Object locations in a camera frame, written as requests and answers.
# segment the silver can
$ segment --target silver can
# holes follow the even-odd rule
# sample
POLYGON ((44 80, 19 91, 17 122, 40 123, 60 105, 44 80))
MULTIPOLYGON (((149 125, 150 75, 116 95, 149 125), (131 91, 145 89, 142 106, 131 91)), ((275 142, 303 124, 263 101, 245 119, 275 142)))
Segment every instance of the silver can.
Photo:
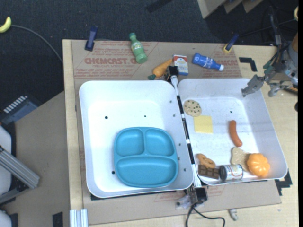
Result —
POLYGON ((240 164, 223 165, 219 168, 219 177, 222 181, 242 179, 243 169, 240 164))

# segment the green bottle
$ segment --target green bottle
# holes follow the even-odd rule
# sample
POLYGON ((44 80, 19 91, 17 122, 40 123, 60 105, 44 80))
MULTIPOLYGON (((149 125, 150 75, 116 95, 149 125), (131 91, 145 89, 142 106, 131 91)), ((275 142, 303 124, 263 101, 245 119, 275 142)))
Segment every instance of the green bottle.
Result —
POLYGON ((136 57, 136 61, 142 64, 147 61, 147 56, 144 52, 144 48, 140 41, 137 40, 135 33, 129 34, 129 39, 131 40, 131 49, 136 57))

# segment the black cable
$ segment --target black cable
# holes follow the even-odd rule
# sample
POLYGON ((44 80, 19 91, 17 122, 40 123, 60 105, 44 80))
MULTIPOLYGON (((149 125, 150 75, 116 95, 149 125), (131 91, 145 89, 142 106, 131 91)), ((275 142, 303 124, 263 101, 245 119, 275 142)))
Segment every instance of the black cable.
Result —
POLYGON ((11 25, 11 27, 15 27, 15 28, 20 28, 20 29, 24 29, 24 30, 27 30, 33 34, 35 34, 36 36, 38 36, 40 39, 42 39, 51 49, 52 51, 56 54, 56 56, 59 58, 59 60, 61 61, 61 63, 63 63, 63 60, 62 58, 60 57, 60 55, 57 53, 57 51, 52 47, 52 45, 46 40, 44 39, 40 34, 36 33, 35 31, 29 29, 29 28, 26 28, 26 27, 23 27, 23 26, 19 26, 19 25, 11 25))
POLYGON ((199 214, 200 216, 202 216, 202 217, 204 217, 204 218, 207 218, 207 219, 222 219, 222 220, 223 220, 223 225, 222 225, 222 227, 225 226, 225 219, 224 219, 224 218, 222 218, 222 217, 214 217, 214 218, 212 218, 212 217, 207 217, 207 216, 201 214, 198 210, 195 209, 194 205, 192 205, 192 206, 190 207, 189 211, 188 211, 187 216, 186 216, 185 227, 188 227, 188 220, 189 220, 190 214, 191 214, 191 212, 192 212, 193 210, 194 210, 197 214, 199 214))

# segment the blue plate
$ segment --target blue plate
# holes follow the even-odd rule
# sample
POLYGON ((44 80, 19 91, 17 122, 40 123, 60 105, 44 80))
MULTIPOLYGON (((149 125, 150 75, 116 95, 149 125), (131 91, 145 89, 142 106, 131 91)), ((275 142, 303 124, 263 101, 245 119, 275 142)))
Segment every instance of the blue plate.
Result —
POLYGON ((120 131, 114 144, 118 178, 133 187, 162 187, 178 175, 174 141, 164 130, 133 127, 120 131))

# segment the orange pumpkin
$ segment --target orange pumpkin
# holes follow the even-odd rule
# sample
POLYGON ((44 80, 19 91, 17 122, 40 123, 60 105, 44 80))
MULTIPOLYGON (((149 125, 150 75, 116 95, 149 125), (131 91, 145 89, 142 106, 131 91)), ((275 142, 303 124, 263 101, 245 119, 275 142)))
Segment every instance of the orange pumpkin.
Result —
POLYGON ((250 154, 247 166, 250 172, 257 176, 266 176, 270 169, 267 158, 261 153, 250 154))

